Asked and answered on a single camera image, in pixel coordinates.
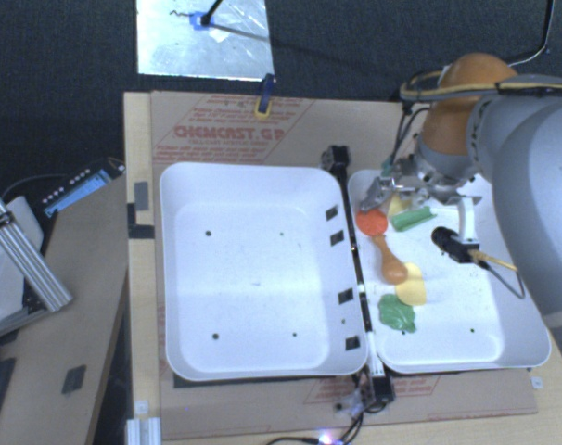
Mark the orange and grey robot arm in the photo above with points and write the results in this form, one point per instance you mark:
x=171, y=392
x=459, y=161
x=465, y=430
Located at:
x=527, y=156

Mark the brown cardboard board red print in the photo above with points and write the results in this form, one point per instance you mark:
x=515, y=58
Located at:
x=244, y=128

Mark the pale yellow toy piece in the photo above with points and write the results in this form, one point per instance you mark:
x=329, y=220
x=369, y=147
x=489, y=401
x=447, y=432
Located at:
x=396, y=207

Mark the green toy lettuce leaf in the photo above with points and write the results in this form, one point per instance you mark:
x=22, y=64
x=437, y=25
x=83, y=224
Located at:
x=394, y=313

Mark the orange round slice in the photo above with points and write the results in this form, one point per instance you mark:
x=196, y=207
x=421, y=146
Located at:
x=372, y=223

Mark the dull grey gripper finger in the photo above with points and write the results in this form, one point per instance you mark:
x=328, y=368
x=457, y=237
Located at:
x=373, y=196
x=408, y=196

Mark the yellow toy slice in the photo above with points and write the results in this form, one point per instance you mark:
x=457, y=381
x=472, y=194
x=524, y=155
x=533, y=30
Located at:
x=413, y=290

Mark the green long toy piece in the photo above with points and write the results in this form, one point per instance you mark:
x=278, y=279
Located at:
x=411, y=219

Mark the thin black and white rod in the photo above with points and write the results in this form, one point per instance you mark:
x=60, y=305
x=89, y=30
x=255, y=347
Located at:
x=355, y=253

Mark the white plastic tray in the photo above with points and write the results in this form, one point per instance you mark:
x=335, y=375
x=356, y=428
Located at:
x=258, y=271
x=457, y=313

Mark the orange toy drumstick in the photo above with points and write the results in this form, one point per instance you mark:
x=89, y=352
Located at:
x=391, y=267

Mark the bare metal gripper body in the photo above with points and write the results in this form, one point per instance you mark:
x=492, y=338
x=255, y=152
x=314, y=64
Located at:
x=425, y=181

